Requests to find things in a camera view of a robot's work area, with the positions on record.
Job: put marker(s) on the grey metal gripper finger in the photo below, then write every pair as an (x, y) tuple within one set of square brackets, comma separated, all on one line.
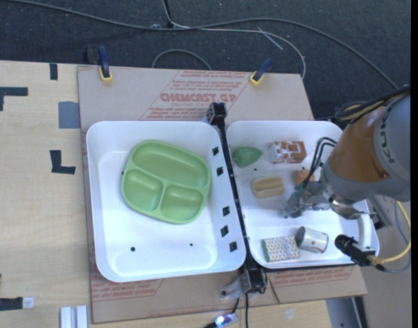
[(289, 212), (293, 198)]

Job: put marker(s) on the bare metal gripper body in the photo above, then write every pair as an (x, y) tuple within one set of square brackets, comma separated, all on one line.
[(316, 198)]

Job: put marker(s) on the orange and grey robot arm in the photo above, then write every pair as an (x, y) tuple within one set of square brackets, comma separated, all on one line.
[(366, 152)]

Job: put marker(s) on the orange round toy food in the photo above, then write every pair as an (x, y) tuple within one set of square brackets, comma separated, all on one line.
[(304, 176)]

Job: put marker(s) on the white plastic tray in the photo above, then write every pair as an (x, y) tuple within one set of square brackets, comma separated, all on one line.
[(263, 214), (161, 244)]

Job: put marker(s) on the tan hot dog bun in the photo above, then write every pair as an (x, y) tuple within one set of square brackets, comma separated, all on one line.
[(267, 186)]

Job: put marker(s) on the white can orange print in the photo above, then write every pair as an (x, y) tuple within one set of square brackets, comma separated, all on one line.
[(314, 240)]

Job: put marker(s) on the white packet orange green pattern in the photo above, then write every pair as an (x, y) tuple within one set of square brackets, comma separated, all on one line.
[(281, 249)]

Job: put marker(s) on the orange and white carton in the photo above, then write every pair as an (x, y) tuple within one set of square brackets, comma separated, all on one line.
[(287, 152)]

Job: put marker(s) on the thin black rod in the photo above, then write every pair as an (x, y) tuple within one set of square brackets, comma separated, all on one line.
[(234, 186)]

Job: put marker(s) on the green leafy toy vegetable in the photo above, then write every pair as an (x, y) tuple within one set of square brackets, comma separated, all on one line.
[(246, 156)]

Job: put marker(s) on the green divided plate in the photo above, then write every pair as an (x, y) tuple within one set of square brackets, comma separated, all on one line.
[(164, 179)]

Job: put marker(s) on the brown cardboard board red print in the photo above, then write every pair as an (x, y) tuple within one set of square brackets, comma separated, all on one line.
[(134, 94)]

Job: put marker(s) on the black cylinder on white bracket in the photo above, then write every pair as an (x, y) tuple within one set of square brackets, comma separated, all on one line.
[(352, 248)]

